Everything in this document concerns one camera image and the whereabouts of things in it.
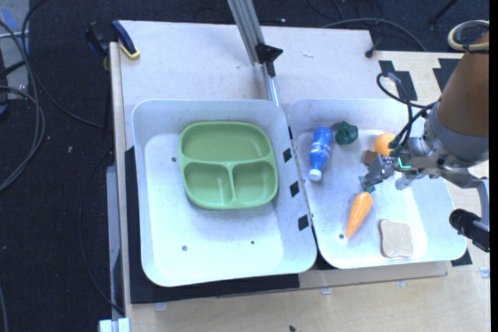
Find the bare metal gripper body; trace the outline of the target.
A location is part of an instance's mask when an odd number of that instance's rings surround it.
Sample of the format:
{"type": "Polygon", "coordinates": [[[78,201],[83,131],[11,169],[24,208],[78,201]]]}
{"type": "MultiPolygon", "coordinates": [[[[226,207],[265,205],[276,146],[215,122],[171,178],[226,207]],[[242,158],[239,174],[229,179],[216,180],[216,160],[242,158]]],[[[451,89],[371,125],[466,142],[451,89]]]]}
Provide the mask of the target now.
{"type": "Polygon", "coordinates": [[[406,178],[437,178],[443,158],[443,146],[428,135],[410,137],[402,145],[392,145],[391,156],[395,159],[396,171],[404,173],[406,178]]]}

